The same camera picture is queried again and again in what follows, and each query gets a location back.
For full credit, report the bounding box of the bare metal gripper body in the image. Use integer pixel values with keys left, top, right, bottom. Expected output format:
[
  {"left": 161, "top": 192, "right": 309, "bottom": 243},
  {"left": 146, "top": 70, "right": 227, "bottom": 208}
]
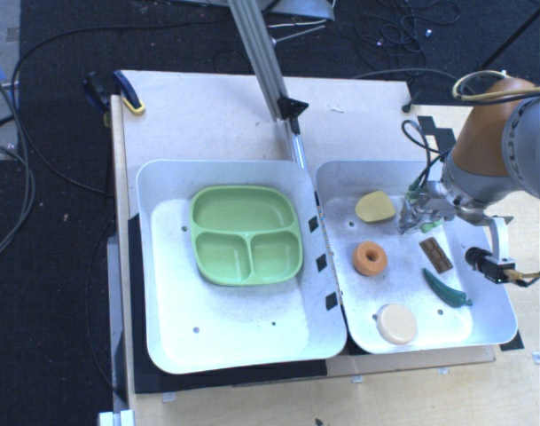
[{"left": 404, "top": 179, "right": 458, "bottom": 225}]

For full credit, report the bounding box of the pale yellow rounded wedge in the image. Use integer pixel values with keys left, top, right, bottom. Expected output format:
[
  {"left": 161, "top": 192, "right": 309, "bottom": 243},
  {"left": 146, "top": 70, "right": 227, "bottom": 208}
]
[{"left": 354, "top": 190, "right": 397, "bottom": 225}]

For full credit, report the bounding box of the brown chocolate bar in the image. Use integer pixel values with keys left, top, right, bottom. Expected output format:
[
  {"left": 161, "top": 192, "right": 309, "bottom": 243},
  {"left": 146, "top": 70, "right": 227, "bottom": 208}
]
[{"left": 418, "top": 237, "right": 455, "bottom": 275}]

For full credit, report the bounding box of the orange doughnut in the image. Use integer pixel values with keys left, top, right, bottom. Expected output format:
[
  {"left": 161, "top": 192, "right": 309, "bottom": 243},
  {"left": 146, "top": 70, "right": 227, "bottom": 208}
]
[{"left": 351, "top": 240, "right": 389, "bottom": 278}]

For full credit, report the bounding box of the white plastic tray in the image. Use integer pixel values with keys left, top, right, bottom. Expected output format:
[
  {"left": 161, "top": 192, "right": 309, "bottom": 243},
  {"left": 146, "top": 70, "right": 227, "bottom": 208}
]
[
  {"left": 135, "top": 158, "right": 348, "bottom": 375},
  {"left": 314, "top": 160, "right": 520, "bottom": 356}
]

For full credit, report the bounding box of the green chili pepper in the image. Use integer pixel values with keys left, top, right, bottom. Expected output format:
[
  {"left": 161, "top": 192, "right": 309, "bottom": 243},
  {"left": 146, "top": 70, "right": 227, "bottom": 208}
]
[{"left": 421, "top": 266, "right": 473, "bottom": 309}]

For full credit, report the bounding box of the beige round biscuit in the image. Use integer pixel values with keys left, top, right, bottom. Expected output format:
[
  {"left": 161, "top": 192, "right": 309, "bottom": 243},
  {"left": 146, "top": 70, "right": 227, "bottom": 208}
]
[{"left": 375, "top": 303, "right": 419, "bottom": 346}]

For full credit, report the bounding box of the thin black and white rod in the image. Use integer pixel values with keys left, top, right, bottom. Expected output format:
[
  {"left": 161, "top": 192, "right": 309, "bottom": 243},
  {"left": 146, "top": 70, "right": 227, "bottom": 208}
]
[{"left": 290, "top": 132, "right": 344, "bottom": 306}]

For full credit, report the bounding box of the green divided plate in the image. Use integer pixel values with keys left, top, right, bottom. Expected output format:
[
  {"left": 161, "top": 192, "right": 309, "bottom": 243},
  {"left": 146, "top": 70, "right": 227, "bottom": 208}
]
[{"left": 188, "top": 185, "right": 305, "bottom": 288}]

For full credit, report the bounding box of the pale flat board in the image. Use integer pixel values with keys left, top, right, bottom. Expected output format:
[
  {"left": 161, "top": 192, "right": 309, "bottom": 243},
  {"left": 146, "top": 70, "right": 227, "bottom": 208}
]
[{"left": 118, "top": 69, "right": 497, "bottom": 389}]

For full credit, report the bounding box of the black cylinder on white bracket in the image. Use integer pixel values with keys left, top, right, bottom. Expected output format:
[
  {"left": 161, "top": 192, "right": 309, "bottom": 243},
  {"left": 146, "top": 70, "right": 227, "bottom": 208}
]
[{"left": 464, "top": 214, "right": 517, "bottom": 285}]

